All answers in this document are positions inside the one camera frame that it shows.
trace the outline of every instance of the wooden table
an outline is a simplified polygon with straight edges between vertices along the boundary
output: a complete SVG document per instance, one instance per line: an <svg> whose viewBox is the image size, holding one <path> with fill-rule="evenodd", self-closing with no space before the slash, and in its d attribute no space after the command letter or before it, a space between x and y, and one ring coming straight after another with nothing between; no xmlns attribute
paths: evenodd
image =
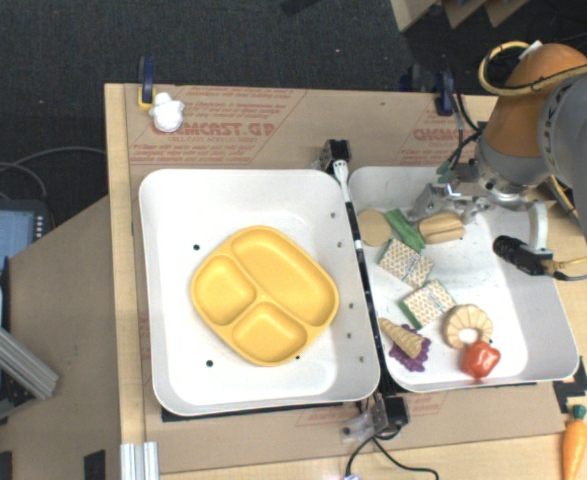
<svg viewBox="0 0 587 480"><path fill-rule="evenodd" d="M109 196L113 242L113 269L117 330L117 363L122 443L147 441L143 409L143 389L140 366L138 301L136 296L135 257L131 236L132 202L127 143L127 116L124 86L109 84L105 88L107 145L109 158ZM331 93L326 92L327 99ZM410 95L387 94L385 98L407 98ZM492 108L494 99L476 98L478 107ZM549 247L558 259L584 255L586 245L579 229L557 208L550 213ZM587 371L587 281L563 283L558 286L578 349ZM575 400L587 407L587 393ZM425 466L438 471L440 478L491 478L531 480L561 478L561 434L421 448L393 452L400 462L410 466ZM230 469L212 469L190 473L163 475L178 479L341 479L348 456L251 465ZM362 453L355 461L354 472L363 478L391 479L428 478L426 474L399 472L380 453ZM580 478L587 478L587 454Z"/></svg>

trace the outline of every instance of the dark carpet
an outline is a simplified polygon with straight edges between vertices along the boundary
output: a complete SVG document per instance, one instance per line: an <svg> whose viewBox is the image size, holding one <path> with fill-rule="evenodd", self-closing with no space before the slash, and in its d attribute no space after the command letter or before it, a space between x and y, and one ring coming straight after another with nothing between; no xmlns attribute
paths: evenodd
<svg viewBox="0 0 587 480"><path fill-rule="evenodd" d="M136 82L142 55L158 83L396 91L411 66L428 81L448 65L462 92L484 94L477 67L493 46L566 40L587 55L585 32L587 0L531 0L495 28L480 9L455 30L436 6L404 33L389 0L0 0L0 162L104 149L103 85ZM107 192L103 155L27 166L58 224ZM40 196L15 170L0 191Z"/></svg>

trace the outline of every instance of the red bell pepper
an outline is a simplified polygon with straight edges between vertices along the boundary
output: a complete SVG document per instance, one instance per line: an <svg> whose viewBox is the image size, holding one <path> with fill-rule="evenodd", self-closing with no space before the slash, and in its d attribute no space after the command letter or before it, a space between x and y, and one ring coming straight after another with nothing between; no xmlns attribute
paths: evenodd
<svg viewBox="0 0 587 480"><path fill-rule="evenodd" d="M481 379L491 373L495 365L500 362L500 357L498 349L478 340L466 348L462 359L462 371L471 377Z"/></svg>

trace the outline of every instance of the toy carrot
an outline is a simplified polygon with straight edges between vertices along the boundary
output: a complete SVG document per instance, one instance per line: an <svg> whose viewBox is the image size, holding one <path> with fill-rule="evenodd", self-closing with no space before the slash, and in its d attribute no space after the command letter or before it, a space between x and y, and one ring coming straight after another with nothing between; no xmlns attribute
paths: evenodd
<svg viewBox="0 0 587 480"><path fill-rule="evenodd" d="M586 450L587 425L584 422L586 407L573 406L573 419L566 424L562 450L564 480L575 480Z"/></svg>

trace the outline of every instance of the donut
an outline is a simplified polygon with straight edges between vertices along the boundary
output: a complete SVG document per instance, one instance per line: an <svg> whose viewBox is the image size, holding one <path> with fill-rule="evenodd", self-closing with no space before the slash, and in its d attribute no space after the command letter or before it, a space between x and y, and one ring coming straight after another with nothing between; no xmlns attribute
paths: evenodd
<svg viewBox="0 0 587 480"><path fill-rule="evenodd" d="M477 330L478 340L488 343L493 335L493 322L474 304L458 305L448 311L444 323L444 339L451 347L464 347L460 339L462 329Z"/></svg>

